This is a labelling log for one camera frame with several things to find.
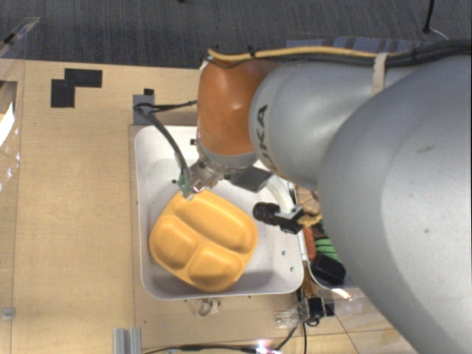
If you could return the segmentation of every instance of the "beige tape strap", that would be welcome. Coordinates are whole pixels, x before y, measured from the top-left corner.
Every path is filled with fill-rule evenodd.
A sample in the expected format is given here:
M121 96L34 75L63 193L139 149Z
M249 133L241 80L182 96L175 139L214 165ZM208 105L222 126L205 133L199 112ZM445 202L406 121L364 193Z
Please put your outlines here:
M388 55L387 52L381 52L374 60L374 75L372 76L372 88L370 89L371 97L385 88L385 60Z

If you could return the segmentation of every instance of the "orange tray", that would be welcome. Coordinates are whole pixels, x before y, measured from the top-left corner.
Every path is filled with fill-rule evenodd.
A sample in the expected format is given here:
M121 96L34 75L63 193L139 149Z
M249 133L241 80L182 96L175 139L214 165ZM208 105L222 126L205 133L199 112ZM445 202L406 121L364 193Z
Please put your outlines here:
M186 201L177 193L149 238L154 260L195 288L215 293L234 285L257 245L252 218L208 191Z

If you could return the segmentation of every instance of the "carpeted floor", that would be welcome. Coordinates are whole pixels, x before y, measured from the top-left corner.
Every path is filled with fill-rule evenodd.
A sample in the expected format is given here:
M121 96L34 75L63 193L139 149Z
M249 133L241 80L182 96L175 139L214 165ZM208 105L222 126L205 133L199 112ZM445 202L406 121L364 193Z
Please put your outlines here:
M472 0L436 0L431 25L471 37ZM227 52L288 41L368 37L438 41L421 29L429 0L0 0L0 35L39 16L28 58L195 68Z

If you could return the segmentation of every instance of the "table surface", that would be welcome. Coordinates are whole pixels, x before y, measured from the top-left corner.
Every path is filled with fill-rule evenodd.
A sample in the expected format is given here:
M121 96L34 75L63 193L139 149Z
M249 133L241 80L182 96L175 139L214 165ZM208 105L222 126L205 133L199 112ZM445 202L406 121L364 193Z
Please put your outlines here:
M63 79L65 68L100 69L103 86L76 88L75 108L51 108L51 79ZM117 327L140 326L146 349L217 337L275 342L287 334L271 321L292 303L291 295L228 298L220 313L199 320L190 301L156 301L136 281L132 96L147 88L158 103L193 100L198 78L193 69L26 62L12 353L112 353ZM192 125L194 109L162 118ZM309 328L308 352L414 353L365 296L353 292L353 302L336 301L337 317ZM286 353L302 353L300 334Z

